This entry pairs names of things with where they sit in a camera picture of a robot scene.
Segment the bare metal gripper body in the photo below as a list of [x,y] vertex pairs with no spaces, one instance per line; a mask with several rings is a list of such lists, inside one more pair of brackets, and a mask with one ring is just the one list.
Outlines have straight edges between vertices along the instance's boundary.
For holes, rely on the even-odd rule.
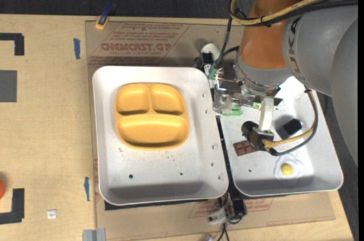
[[231,114],[241,106],[253,107],[265,99],[275,106],[282,102],[276,95],[280,87],[258,84],[248,78],[236,64],[225,65],[216,71],[213,108],[220,114]]

